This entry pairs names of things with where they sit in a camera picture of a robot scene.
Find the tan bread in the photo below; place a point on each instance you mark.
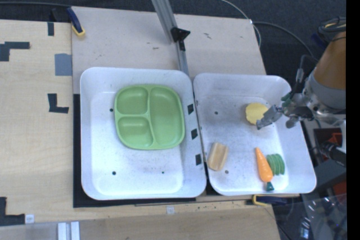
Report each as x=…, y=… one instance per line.
x=217, y=156

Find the white plastic tray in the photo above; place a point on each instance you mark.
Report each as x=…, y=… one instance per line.
x=239, y=135
x=140, y=171

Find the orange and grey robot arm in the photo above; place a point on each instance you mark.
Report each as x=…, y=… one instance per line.
x=332, y=64

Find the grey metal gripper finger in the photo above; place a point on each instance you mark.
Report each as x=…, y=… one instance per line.
x=269, y=116
x=292, y=121

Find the black cylinder on white bracket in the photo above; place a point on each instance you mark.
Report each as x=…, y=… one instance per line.
x=333, y=149

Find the yellow round biscuit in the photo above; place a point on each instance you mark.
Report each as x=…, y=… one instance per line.
x=254, y=113

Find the orange carrot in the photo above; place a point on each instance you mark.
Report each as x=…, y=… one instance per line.
x=264, y=167

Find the green divided plate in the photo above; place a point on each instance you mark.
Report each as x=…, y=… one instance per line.
x=166, y=118

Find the green ribbed toy vegetable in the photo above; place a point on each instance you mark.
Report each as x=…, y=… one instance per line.
x=277, y=164

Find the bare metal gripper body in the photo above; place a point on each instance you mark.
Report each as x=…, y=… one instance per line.
x=302, y=106

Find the pale wood board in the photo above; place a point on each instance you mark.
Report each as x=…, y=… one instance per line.
x=126, y=39

